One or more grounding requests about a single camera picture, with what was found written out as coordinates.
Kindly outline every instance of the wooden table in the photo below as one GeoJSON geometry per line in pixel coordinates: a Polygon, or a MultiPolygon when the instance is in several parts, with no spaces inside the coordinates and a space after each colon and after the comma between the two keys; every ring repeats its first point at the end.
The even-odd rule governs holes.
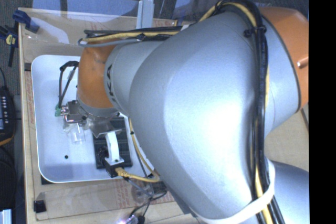
{"type": "MultiPolygon", "coordinates": [[[[136,18],[93,15],[21,8],[38,25],[33,34],[19,24],[20,86],[22,98],[24,174],[27,223],[117,223],[138,205],[131,199],[131,186],[122,179],[47,184],[38,169],[34,118],[34,97],[30,64],[39,55],[80,56],[76,44],[84,29],[132,29],[136,18]],[[36,213],[34,201],[44,200],[47,210],[36,213]]],[[[174,21],[155,19],[153,26],[172,26],[174,21]]],[[[308,128],[303,112],[298,112],[272,131],[265,141],[266,155],[275,161],[308,170],[308,128]]],[[[168,193],[155,201],[147,213],[148,223],[199,223],[185,215],[168,193]]]]}

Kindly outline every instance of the white strap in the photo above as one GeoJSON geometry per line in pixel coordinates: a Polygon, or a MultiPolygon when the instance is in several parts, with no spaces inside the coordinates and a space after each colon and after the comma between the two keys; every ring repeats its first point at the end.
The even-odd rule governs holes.
{"type": "Polygon", "coordinates": [[[200,215],[199,218],[208,224],[238,224],[242,223],[243,221],[249,219],[250,217],[254,216],[255,214],[261,212],[266,206],[271,202],[274,196],[274,183],[275,183],[275,168],[273,163],[270,160],[268,161],[268,171],[269,171],[269,186],[267,191],[259,197],[258,199],[254,200],[247,206],[245,206],[241,211],[234,214],[231,217],[224,218],[224,219],[207,219],[200,215]]]}

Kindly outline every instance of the clamp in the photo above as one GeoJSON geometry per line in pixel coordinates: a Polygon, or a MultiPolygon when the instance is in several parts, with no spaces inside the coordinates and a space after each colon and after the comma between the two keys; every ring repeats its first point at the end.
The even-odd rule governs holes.
{"type": "Polygon", "coordinates": [[[15,48],[18,48],[18,24],[23,23],[26,25],[25,29],[37,33],[39,26],[35,24],[32,19],[22,10],[16,10],[13,14],[14,27],[5,27],[0,26],[0,39],[5,40],[6,44],[11,47],[9,53],[8,66],[12,67],[13,56],[15,48]]]}

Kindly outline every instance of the white tray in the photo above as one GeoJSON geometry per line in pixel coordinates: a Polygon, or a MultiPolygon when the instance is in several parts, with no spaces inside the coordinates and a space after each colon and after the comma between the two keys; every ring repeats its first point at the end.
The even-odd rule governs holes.
{"type": "MultiPolygon", "coordinates": [[[[42,55],[35,58],[31,65],[38,167],[42,176],[52,183],[111,179],[105,169],[96,169],[91,131],[85,131],[85,142],[73,144],[71,137],[63,131],[63,118],[55,116],[55,106],[58,103],[59,68],[67,61],[79,61],[79,59],[80,57],[74,56],[42,55]]],[[[72,67],[67,68],[63,74],[62,88],[67,82],[70,70],[72,67]]],[[[76,85],[77,70],[62,104],[76,99],[76,85]]],[[[133,162],[133,166],[125,170],[144,176],[130,137],[128,120],[125,119],[133,162]]]]}

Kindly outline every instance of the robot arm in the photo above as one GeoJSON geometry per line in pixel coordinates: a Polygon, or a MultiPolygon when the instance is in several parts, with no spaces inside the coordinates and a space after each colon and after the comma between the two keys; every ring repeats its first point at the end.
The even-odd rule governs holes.
{"type": "MultiPolygon", "coordinates": [[[[255,192],[258,26],[251,28],[249,13],[233,6],[166,40],[113,40],[85,48],[79,64],[79,103],[91,114],[121,112],[131,118],[160,178],[208,223],[234,223],[224,219],[241,214],[266,192],[262,187],[261,194],[255,192]]],[[[261,13],[268,43],[264,139],[308,102],[308,22],[291,9],[261,13]]],[[[262,162],[275,167],[283,220],[309,221],[308,173],[262,162]]],[[[243,221],[275,223],[271,210],[258,215],[243,221]]]]}

